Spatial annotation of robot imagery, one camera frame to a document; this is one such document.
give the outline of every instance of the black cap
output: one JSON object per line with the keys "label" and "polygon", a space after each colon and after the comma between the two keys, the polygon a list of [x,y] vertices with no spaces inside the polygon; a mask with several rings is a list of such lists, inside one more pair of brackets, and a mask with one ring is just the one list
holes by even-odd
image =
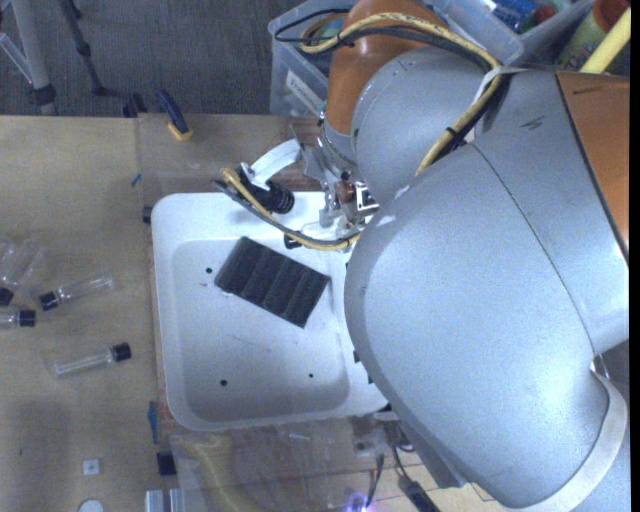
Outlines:
{"label": "black cap", "polygon": [[131,359],[131,347],[128,343],[120,343],[111,347],[111,354],[116,363]]}
{"label": "black cap", "polygon": [[33,309],[23,309],[18,316],[20,327],[33,327],[36,325],[36,312]]}
{"label": "black cap", "polygon": [[7,288],[0,288],[0,306],[8,306],[13,299],[13,292]]}
{"label": "black cap", "polygon": [[38,297],[40,299],[40,305],[43,311],[49,311],[50,309],[58,307],[58,297],[53,292],[45,293]]}

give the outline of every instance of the test tube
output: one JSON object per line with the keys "label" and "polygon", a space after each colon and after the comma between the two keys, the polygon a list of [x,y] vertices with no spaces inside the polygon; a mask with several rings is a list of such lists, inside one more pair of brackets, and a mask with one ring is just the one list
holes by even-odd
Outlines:
{"label": "test tube", "polygon": [[11,249],[0,262],[0,306],[8,306],[13,297],[31,274],[41,265],[44,251],[34,239],[27,239]]}
{"label": "test tube", "polygon": [[115,281],[107,270],[94,272],[78,281],[63,284],[55,290],[40,295],[39,301],[43,311],[49,311],[63,304],[70,304],[85,297],[110,292],[115,288]]}
{"label": "test tube", "polygon": [[34,325],[36,325],[36,312],[33,309],[20,309],[15,306],[0,308],[0,329]]}
{"label": "test tube", "polygon": [[77,373],[99,366],[120,363],[131,359],[131,347],[128,343],[120,343],[112,347],[102,348],[95,352],[83,354],[78,357],[55,361],[53,368],[56,377],[64,377],[71,373]]}

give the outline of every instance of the gray plastic container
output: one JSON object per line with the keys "label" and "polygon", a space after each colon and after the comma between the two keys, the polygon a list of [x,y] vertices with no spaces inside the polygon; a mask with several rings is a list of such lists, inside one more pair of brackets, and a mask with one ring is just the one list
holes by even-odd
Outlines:
{"label": "gray plastic container", "polygon": [[[540,5],[550,0],[534,0]],[[350,9],[356,0],[308,0],[272,20],[268,25],[272,38],[281,27],[324,9]],[[593,0],[578,0],[524,34],[516,34],[496,18],[482,0],[420,1],[430,5],[457,34],[484,47],[504,64],[551,64],[560,45],[588,13]],[[295,37],[316,19],[283,33]],[[272,39],[271,98],[274,115],[317,116],[327,97],[329,56],[303,54],[297,44]]]}

